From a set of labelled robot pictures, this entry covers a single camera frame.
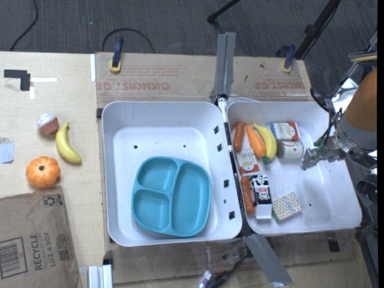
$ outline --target metal bracket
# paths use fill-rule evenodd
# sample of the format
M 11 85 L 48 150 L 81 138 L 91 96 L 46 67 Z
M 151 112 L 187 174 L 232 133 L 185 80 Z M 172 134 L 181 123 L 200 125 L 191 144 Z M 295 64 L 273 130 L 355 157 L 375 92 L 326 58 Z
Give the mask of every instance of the metal bracket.
M 88 268 L 88 288 L 112 287 L 112 265 L 90 266 Z
M 234 81 L 233 56 L 235 54 L 236 33 L 220 34 L 217 41 L 215 85 L 209 96 L 212 103 L 219 97 L 228 98 Z

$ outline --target black tripod leg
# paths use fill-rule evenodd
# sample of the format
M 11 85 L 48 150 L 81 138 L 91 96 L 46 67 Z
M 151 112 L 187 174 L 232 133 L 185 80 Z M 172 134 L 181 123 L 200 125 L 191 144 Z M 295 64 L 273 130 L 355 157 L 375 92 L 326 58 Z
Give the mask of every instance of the black tripod leg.
M 228 4 L 226 4 L 225 6 L 223 6 L 221 9 L 219 9 L 217 12 L 214 12 L 212 13 L 211 15 L 209 15 L 207 17 L 207 21 L 209 23 L 212 23 L 218 16 L 220 16 L 221 14 L 223 14 L 226 10 L 228 10 L 230 7 L 234 6 L 237 2 L 239 2 L 240 0 L 232 0 L 230 1 Z
M 299 49 L 296 51 L 296 59 L 302 59 L 304 54 L 308 53 L 309 46 L 315 39 L 320 36 L 325 23 L 332 15 L 332 13 L 336 10 L 340 1 L 341 0 L 329 0 L 328 4 L 324 8 L 320 16 L 317 18 L 316 22 L 313 25 L 308 25 L 306 27 L 304 33 L 307 35 L 307 37 L 304 39 Z

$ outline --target can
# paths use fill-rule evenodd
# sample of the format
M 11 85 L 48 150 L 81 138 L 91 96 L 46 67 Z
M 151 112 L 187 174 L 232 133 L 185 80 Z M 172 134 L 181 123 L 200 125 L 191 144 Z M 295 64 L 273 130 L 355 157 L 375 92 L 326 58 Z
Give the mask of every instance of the can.
M 277 154 L 278 158 L 285 159 L 300 159 L 304 153 L 304 146 L 300 141 L 277 142 Z

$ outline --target toy banana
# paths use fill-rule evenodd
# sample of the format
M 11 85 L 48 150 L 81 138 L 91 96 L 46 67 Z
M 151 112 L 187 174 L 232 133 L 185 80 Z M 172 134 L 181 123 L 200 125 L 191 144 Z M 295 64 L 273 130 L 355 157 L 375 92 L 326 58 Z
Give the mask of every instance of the toy banana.
M 59 153 L 64 159 L 72 163 L 80 163 L 82 158 L 80 155 L 72 148 L 68 140 L 68 126 L 69 122 L 65 122 L 58 132 L 56 133 L 56 145 Z
M 271 129 L 257 125 L 255 122 L 252 124 L 252 127 L 260 133 L 266 147 L 266 156 L 269 158 L 269 161 L 264 161 L 265 164 L 268 164 L 276 156 L 277 153 L 277 141 L 271 131 Z

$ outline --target carrot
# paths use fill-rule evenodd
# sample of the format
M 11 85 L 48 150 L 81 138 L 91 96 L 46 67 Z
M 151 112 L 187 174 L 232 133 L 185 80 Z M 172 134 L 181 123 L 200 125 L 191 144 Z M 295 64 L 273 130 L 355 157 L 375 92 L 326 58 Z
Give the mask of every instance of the carrot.
M 242 139 L 244 137 L 244 127 L 243 122 L 238 122 L 235 128 L 235 136 L 233 138 L 233 150 L 239 152 L 241 150 Z
M 250 142 L 250 145 L 252 147 L 252 150 L 253 150 L 255 156 L 261 160 L 263 158 L 263 156 L 266 156 L 266 147 L 265 147 L 263 140 L 252 129 L 251 126 L 245 125 L 245 129 L 247 130 L 248 140 Z

